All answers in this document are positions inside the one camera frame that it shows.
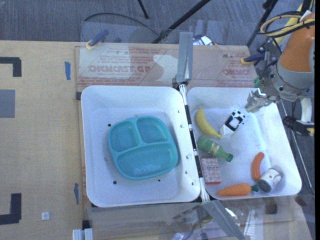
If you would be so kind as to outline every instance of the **yellow cable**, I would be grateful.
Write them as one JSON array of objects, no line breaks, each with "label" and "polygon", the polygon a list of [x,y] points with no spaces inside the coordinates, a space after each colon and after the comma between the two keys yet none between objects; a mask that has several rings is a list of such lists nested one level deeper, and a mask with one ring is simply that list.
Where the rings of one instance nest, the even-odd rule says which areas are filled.
[{"label": "yellow cable", "polygon": [[315,128],[307,128],[306,130],[309,132],[309,135],[311,136],[315,135]]},{"label": "yellow cable", "polygon": [[284,18],[296,18],[296,19],[300,19],[301,16],[299,15],[281,15],[281,16],[276,16],[273,17],[269,20],[267,20],[260,28],[260,33],[266,35],[267,37],[276,37],[278,35],[285,35],[286,33],[290,33],[290,31],[294,31],[295,29],[302,27],[303,25],[315,22],[316,19],[312,18],[312,19],[305,19],[303,21],[300,21],[297,24],[291,25],[291,26],[287,26],[286,28],[283,28],[277,32],[272,32],[272,33],[265,33],[265,28],[266,26],[268,26],[269,24],[271,24],[272,22],[279,20],[279,19],[284,19]]},{"label": "yellow cable", "polygon": [[[302,4],[299,6],[297,11],[300,12],[301,9],[302,9]],[[286,26],[297,24],[297,23],[298,23],[298,20],[296,18],[291,18],[288,20],[288,22],[284,26],[286,27]],[[280,45],[282,45],[282,43],[285,41],[286,38],[287,38],[287,36],[285,35],[285,36],[277,37],[274,40],[280,46]]]},{"label": "yellow cable", "polygon": [[313,6],[315,3],[316,3],[316,0],[311,0],[309,10],[311,10],[311,9],[312,9],[312,6]]}]

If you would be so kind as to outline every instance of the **toy carrot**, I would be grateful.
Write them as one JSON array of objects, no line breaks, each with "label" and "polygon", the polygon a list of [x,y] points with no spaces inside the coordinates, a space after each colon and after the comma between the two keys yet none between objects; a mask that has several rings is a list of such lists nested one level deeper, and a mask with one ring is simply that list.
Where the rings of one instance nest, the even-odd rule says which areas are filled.
[{"label": "toy carrot", "polygon": [[260,173],[260,164],[261,161],[264,159],[265,154],[262,152],[259,152],[258,154],[255,155],[252,164],[251,164],[251,175],[252,178],[257,181],[261,178],[261,173]]},{"label": "toy carrot", "polygon": [[253,185],[250,186],[248,183],[239,183],[229,187],[226,187],[220,191],[218,191],[218,195],[220,196],[246,196],[251,191],[258,192],[258,186]]}]

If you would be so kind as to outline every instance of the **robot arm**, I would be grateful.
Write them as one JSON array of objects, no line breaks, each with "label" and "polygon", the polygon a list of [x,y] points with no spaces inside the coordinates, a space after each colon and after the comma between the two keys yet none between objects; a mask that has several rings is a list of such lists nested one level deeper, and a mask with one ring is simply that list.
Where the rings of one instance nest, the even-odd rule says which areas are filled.
[{"label": "robot arm", "polygon": [[[313,136],[314,123],[310,122],[312,104],[304,93],[315,82],[315,13],[305,13],[300,19],[300,26],[292,32],[275,65],[269,67],[271,73],[261,77],[258,89],[249,93],[245,109],[254,113],[281,99],[300,101],[301,119],[286,116],[283,123],[303,136]],[[272,49],[272,39],[266,42],[266,46],[267,50]]]}]

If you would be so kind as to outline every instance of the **toy banana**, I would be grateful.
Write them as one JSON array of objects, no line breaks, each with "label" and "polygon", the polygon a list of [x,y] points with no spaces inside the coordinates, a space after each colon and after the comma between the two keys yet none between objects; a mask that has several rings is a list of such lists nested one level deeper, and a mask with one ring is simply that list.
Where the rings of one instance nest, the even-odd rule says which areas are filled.
[{"label": "toy banana", "polygon": [[206,119],[205,112],[202,108],[199,108],[199,110],[195,114],[195,120],[201,131],[203,131],[204,134],[209,136],[216,136],[219,139],[222,137],[221,134],[217,133],[216,130],[208,123]]}]

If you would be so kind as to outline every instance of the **white tray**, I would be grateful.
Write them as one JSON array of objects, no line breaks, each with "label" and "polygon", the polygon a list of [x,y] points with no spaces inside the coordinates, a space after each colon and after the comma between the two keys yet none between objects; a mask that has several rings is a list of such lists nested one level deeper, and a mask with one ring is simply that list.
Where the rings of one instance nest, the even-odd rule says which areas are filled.
[{"label": "white tray", "polygon": [[[217,131],[234,109],[245,114],[244,124],[231,137],[220,140],[210,138],[234,157],[231,162],[218,158],[222,182],[206,184],[206,190],[212,197],[220,200],[296,195],[301,190],[302,182],[277,105],[263,107],[256,113],[246,113],[245,105],[250,90],[252,89],[195,87],[187,93],[196,140],[203,135],[195,120],[199,108],[204,109],[207,121]],[[201,150],[198,152],[200,157],[206,155]],[[251,163],[258,152],[265,154],[260,167],[262,174],[272,166],[281,167],[284,173],[275,188],[269,193],[251,192],[247,196],[217,195],[219,190],[234,184],[255,184],[251,177]]]},{"label": "white tray", "polygon": [[[86,191],[98,207],[191,202],[200,181],[181,94],[171,87],[89,86],[81,94]],[[171,171],[130,180],[118,172],[108,147],[108,124],[154,116],[169,128],[179,160]]]}]

